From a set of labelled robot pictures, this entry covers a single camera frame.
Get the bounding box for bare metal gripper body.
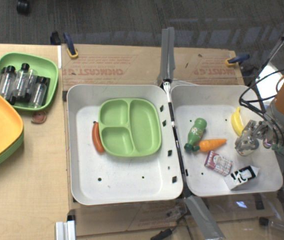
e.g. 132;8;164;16
243;120;274;145

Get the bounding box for green divided plate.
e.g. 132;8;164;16
98;97;162;158

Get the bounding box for yellow banana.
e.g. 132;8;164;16
230;106;245;137

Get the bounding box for clear plastic bottle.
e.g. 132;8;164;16
0;65;17;100
28;76;48;109
28;68;39;85
12;63;30;102

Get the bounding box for stacked green plates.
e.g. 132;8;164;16
0;131;24;174

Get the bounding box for green bottle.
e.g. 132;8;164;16
184;117;208;152

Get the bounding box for brown cardboard board red print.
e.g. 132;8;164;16
61;43;277;237

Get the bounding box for black and white carton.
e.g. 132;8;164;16
223;165;260;191

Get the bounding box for orange carrot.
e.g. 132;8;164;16
193;138;227;153

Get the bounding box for pink carton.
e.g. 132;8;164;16
204;150;233;177

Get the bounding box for white plastic tray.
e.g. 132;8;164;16
66;83;184;206
169;84;284;198

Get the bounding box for orange sausage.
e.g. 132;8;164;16
91;121;105;154

